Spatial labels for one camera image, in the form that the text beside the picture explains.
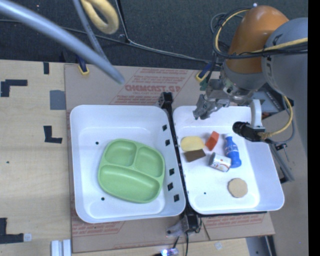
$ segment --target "white plastic bin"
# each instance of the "white plastic bin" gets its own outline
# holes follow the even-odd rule
[[[251,109],[247,106],[229,106],[213,112],[210,118],[195,120],[195,106],[180,106],[173,112],[173,121],[179,145],[181,165],[187,196],[191,207],[203,215],[275,211],[284,202],[284,194],[269,145],[251,142],[233,132],[235,122],[251,122]],[[220,134],[212,151],[203,150],[206,157],[188,162],[180,147],[187,136],[199,136],[205,143],[211,133]],[[222,172],[208,165],[213,152],[224,155],[224,136],[231,133],[237,144],[242,165]],[[228,182],[241,178],[247,183],[248,193],[233,197]]]
[[[75,209],[88,223],[177,216],[186,198],[166,112],[157,106],[80,105],[70,113]],[[128,139],[157,149],[165,161],[158,197],[134,203],[104,192],[98,168],[104,149],[115,139]]]

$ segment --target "yellow cable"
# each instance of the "yellow cable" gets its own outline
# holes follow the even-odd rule
[[[244,10],[241,10],[241,11],[238,11],[236,13],[234,13],[233,15],[229,16],[225,21],[224,23],[221,25],[221,27],[219,28],[217,34],[216,34],[216,37],[214,39],[214,44],[215,44],[215,48],[221,52],[221,50],[219,49],[219,45],[218,45],[218,38],[219,38],[219,34],[223,28],[223,26],[227,23],[227,21],[229,21],[232,17],[240,14],[240,13],[243,13],[243,12],[246,12],[250,9],[244,9]],[[293,41],[289,41],[289,42],[285,42],[285,43],[281,43],[281,44],[278,44],[278,45],[274,45],[274,46],[270,46],[270,47],[267,47],[267,48],[264,48],[264,49],[260,49],[260,50],[256,50],[256,51],[252,51],[251,53],[262,53],[262,52],[265,52],[265,51],[269,51],[269,50],[279,50],[281,48],[285,48],[285,47],[288,47],[288,46],[294,46],[294,45],[298,45],[298,44],[301,44],[301,43],[305,43],[305,42],[308,42],[308,37],[305,37],[305,38],[301,38],[301,39],[297,39],[297,40],[293,40]]]
[[[282,133],[291,124],[292,119],[294,117],[293,109],[292,109],[292,106],[291,106],[290,101],[288,100],[288,98],[286,96],[284,96],[284,95],[283,95],[283,98],[284,98],[284,101],[286,102],[286,104],[288,105],[288,108],[289,108],[289,120],[288,120],[288,122],[286,123],[286,125],[283,128],[281,128],[281,129],[279,129],[277,131],[273,131],[273,132],[258,132],[258,135],[261,136],[261,139],[265,140],[266,138],[269,138],[269,137],[271,137],[273,135]]]
[[[108,35],[113,34],[118,30],[118,14],[107,0],[81,0],[81,4],[98,30]],[[106,18],[107,23],[99,17],[95,8]]]
[[[249,11],[249,10],[250,10],[250,8],[244,9],[244,10],[240,10],[240,11],[234,13],[233,15],[229,16],[229,17],[224,21],[224,23],[221,25],[221,27],[219,28],[219,30],[218,30],[218,32],[217,32],[217,34],[216,34],[216,37],[215,37],[215,39],[214,39],[215,47],[216,47],[216,49],[217,49],[219,52],[221,52],[221,50],[219,49],[219,46],[218,46],[218,38],[219,38],[219,34],[220,34],[223,26],[224,26],[224,25],[227,23],[227,21],[230,20],[232,17],[234,17],[234,16],[236,16],[236,15],[238,15],[238,14],[240,14],[240,13],[247,12],[247,11]]]
[[[294,45],[298,45],[298,44],[305,43],[305,42],[308,42],[308,37],[289,41],[289,42],[280,43],[278,45],[270,46],[270,47],[267,47],[267,48],[264,48],[261,50],[252,51],[252,53],[261,53],[261,52],[269,51],[269,50],[279,50],[281,48],[285,48],[288,46],[294,46]]]

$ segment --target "blue bottle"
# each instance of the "blue bottle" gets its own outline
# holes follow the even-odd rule
[[[230,168],[236,168],[241,166],[238,146],[233,142],[232,134],[227,133],[224,135],[224,138],[225,138],[224,154],[226,157],[231,159]]]

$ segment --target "green divided plate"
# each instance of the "green divided plate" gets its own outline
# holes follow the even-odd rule
[[[111,141],[103,152],[98,170],[98,182],[105,192],[134,203],[156,199],[164,177],[162,154],[129,139]]]

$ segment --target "tan round disc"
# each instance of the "tan round disc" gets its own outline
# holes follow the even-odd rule
[[[248,193],[247,183],[240,178],[234,178],[228,182],[228,190],[235,198],[242,198]]]

